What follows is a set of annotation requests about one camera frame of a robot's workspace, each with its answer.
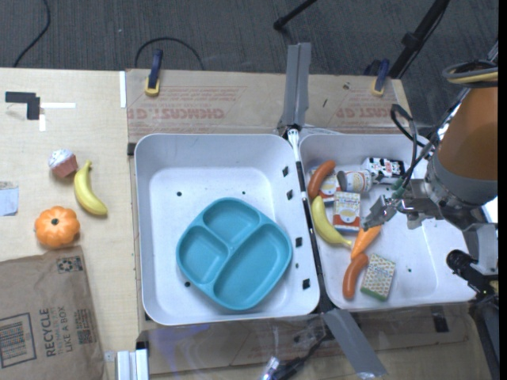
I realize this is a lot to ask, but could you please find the black tripod stand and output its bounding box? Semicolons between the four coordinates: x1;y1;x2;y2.
273;0;469;79

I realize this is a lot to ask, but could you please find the small soup can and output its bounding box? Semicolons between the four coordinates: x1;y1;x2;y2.
336;169;373;194

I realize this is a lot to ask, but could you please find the green and white patterned carton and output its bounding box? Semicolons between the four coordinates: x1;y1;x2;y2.
359;253;397;302

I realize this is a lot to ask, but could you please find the pink cupcake with white icing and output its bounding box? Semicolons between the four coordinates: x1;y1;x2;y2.
48;148;79;179

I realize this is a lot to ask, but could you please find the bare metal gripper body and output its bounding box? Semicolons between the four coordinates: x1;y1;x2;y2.
395;178;449;230

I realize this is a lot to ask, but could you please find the black and white cow carton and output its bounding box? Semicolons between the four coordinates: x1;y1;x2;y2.
360;156;407;184

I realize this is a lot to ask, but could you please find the brown cardboard board red print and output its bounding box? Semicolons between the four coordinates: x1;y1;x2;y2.
125;68;476;375

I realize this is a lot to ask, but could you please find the orange sausage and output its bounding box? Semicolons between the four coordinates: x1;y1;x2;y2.
341;253;370;301
307;159;337;201

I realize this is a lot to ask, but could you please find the orange carrot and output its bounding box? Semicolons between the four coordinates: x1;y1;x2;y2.
350;224;383;260

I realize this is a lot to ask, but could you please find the black cylinder on white bracket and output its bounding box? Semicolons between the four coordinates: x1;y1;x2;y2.
446;198;499;295

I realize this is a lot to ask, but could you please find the white plastic tray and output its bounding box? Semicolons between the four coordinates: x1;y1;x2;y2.
297;132;478;313
133;132;321;327

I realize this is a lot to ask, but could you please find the blue divided plate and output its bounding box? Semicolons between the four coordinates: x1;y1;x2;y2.
175;196;294;313

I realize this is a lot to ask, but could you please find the yellow banana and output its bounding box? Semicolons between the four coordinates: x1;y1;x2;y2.
73;159;109;217
311;195;353;249

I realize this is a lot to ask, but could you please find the black block with thin wires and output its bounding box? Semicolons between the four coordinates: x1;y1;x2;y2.
261;340;330;380

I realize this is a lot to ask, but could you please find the brown paper bag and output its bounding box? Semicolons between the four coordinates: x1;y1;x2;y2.
0;245;106;380

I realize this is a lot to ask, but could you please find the thin black and white rod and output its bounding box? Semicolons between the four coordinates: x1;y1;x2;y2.
285;128;328;313

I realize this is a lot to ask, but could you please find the orange and white soup carton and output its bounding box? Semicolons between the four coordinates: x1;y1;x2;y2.
316;168;338;206
332;190;362;235

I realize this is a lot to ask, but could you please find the orange pumpkin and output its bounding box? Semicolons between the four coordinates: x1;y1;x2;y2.
33;206;82;249

